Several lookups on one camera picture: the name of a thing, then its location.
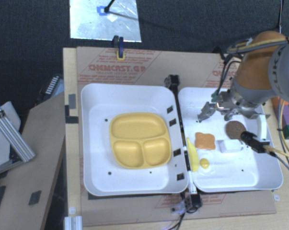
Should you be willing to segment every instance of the yellow plate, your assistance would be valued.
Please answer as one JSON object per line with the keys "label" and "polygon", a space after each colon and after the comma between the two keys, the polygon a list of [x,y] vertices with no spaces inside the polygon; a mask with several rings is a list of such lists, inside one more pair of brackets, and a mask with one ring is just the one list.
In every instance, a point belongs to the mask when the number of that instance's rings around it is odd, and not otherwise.
{"label": "yellow plate", "polygon": [[110,123],[111,149],[116,161],[128,169],[162,166],[171,158],[171,142],[164,120],[152,113],[130,113]]}

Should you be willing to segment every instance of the white tray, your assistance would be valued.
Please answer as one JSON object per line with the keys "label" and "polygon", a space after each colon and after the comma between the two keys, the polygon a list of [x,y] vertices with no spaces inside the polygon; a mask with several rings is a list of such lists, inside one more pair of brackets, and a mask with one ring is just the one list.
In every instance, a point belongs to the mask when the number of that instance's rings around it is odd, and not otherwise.
{"label": "white tray", "polygon": [[[96,196],[179,193],[188,184],[187,170],[175,98],[170,90],[157,86],[89,84],[81,92],[84,184]],[[167,124],[172,156],[160,167],[126,169],[112,153],[109,135],[111,120],[125,113],[148,112]],[[176,119],[176,124],[169,122]]]}
{"label": "white tray", "polygon": [[[195,133],[210,133],[215,136],[216,149],[197,149],[199,160],[206,158],[210,162],[208,169],[199,167],[192,173],[192,179],[197,188],[204,192],[228,192],[245,190],[276,189],[283,183],[283,175],[278,160],[266,153],[258,154],[244,145],[243,149],[235,153],[222,153],[218,141],[230,139],[225,133],[224,116],[220,112],[209,119],[197,122],[197,115],[215,89],[183,88],[179,92],[179,103],[182,112],[186,138],[194,144]],[[257,112],[263,113],[262,107]],[[247,131],[263,134],[271,143],[271,136],[266,124],[258,120],[246,119],[242,115],[234,115],[233,120],[239,121]]]}

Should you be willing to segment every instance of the black carpet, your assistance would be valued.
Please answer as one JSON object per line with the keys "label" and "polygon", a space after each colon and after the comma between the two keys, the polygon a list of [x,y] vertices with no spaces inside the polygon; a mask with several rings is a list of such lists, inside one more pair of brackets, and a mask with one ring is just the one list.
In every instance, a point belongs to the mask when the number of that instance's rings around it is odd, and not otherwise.
{"label": "black carpet", "polygon": [[[274,28],[280,0],[136,0],[142,43],[125,47],[211,52]],[[289,0],[283,30],[289,35]],[[33,107],[40,88],[62,73],[62,48],[110,47],[69,37],[69,0],[0,0],[0,104],[19,114]]]}

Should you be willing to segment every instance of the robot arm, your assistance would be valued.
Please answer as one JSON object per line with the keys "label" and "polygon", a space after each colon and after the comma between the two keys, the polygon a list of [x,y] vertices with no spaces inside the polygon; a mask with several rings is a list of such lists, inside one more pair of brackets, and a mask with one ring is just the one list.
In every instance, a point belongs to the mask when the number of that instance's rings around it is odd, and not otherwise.
{"label": "robot arm", "polygon": [[280,96],[289,102],[289,43],[287,38],[273,31],[259,34],[247,52],[227,92],[220,92],[215,103],[206,103],[199,122],[210,117],[217,110],[225,115],[226,121],[233,115],[242,114],[256,118],[254,110],[272,97]]}

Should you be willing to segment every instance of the metal sheet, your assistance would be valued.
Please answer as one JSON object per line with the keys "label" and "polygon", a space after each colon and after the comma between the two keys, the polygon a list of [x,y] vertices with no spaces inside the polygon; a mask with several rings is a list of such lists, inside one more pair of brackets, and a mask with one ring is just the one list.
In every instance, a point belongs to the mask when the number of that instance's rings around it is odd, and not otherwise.
{"label": "metal sheet", "polygon": [[111,0],[70,0],[70,36],[78,39],[141,42],[136,0],[115,0],[109,13],[104,7]]}

